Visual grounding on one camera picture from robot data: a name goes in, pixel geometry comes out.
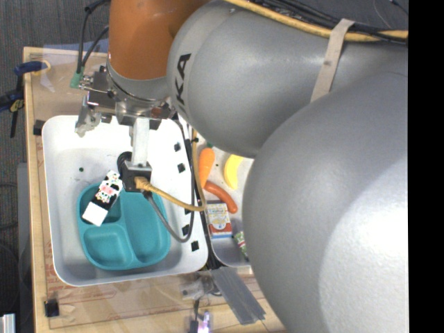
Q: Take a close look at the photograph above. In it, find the green packet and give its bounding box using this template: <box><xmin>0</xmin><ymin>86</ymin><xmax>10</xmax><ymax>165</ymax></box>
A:
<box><xmin>232</xmin><ymin>230</ymin><xmax>250</xmax><ymax>260</ymax></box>

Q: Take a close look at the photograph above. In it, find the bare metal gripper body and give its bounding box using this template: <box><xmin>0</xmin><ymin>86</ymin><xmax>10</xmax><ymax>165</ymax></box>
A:
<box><xmin>78</xmin><ymin>66</ymin><xmax>176</xmax><ymax>130</ymax></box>

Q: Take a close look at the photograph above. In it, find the black block with thin wires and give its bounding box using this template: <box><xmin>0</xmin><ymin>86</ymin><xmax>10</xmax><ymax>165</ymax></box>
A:
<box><xmin>188</xmin><ymin>309</ymin><xmax>211</xmax><ymax>333</ymax></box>

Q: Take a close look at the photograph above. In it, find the white and red carton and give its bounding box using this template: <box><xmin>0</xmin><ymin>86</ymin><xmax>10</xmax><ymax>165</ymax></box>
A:
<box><xmin>205</xmin><ymin>202</ymin><xmax>233</xmax><ymax>240</ymax></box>

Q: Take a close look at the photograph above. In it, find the red sausage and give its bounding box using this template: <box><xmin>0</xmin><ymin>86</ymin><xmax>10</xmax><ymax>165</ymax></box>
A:
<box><xmin>203</xmin><ymin>180</ymin><xmax>239</xmax><ymax>215</ymax></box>

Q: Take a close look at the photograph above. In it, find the orange carrot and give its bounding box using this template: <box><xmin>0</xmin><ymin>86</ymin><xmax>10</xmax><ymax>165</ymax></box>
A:
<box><xmin>198</xmin><ymin>146</ymin><xmax>216</xmax><ymax>189</ymax></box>

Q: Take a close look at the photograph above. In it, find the white plastic tray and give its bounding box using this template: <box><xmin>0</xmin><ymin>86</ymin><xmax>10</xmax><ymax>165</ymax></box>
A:
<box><xmin>189</xmin><ymin>130</ymin><xmax>257</xmax><ymax>268</ymax></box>
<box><xmin>41</xmin><ymin>114</ymin><xmax>210</xmax><ymax>288</ymax></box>

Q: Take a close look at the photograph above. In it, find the yellow banana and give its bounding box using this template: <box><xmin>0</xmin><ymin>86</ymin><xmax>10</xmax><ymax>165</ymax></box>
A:
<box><xmin>223</xmin><ymin>153</ymin><xmax>244</xmax><ymax>191</ymax></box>

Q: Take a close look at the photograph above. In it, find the black cylinder on white bracket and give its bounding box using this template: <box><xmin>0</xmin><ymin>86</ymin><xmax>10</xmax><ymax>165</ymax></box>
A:
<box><xmin>117</xmin><ymin>117</ymin><xmax>154</xmax><ymax>193</ymax></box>

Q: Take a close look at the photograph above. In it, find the white and black patterned carton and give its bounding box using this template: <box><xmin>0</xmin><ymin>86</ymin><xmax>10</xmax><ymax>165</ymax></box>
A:
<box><xmin>81</xmin><ymin>170</ymin><xmax>123</xmax><ymax>228</ymax></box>

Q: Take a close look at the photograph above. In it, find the teal divided plate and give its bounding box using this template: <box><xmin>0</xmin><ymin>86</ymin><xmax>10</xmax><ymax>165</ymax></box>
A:
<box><xmin>76</xmin><ymin>182</ymin><xmax>172</xmax><ymax>271</ymax></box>

